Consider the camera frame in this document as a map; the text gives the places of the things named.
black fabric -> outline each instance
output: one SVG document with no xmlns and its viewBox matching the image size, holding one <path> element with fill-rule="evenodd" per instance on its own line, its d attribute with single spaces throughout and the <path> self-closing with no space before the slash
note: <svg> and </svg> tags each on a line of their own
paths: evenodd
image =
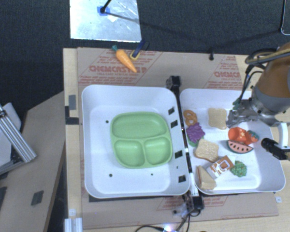
<svg viewBox="0 0 290 232">
<path fill-rule="evenodd" d="M 137 0 L 149 50 L 249 54 L 288 41 L 279 31 L 283 0 Z M 111 47 L 72 40 L 69 0 L 0 0 L 0 103 L 26 110 L 63 90 L 62 49 Z M 290 32 L 287 0 L 285 32 Z M 133 49 L 135 43 L 119 43 Z"/>
</svg>

toast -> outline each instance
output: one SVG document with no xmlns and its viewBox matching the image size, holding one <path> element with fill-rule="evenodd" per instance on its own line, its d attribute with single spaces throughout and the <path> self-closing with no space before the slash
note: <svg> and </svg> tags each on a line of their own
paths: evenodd
<svg viewBox="0 0 290 232">
<path fill-rule="evenodd" d="M 214 163 L 218 160 L 218 149 L 219 146 L 217 144 L 201 138 L 198 147 L 195 148 L 193 154 L 197 158 L 205 159 Z"/>
<path fill-rule="evenodd" d="M 227 128 L 227 111 L 223 108 L 209 108 L 208 109 L 208 124 L 211 127 L 217 127 L 221 130 Z"/>
<path fill-rule="evenodd" d="M 216 187 L 216 181 L 202 166 L 197 167 L 197 173 L 199 177 L 199 188 L 212 190 Z"/>
</svg>

metal sheet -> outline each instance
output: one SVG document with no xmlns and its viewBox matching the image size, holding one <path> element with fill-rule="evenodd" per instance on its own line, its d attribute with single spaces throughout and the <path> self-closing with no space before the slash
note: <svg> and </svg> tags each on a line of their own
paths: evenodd
<svg viewBox="0 0 290 232">
<path fill-rule="evenodd" d="M 72 39 L 140 42 L 136 0 L 112 0 L 107 15 L 100 14 L 107 0 L 70 0 Z"/>
</svg>

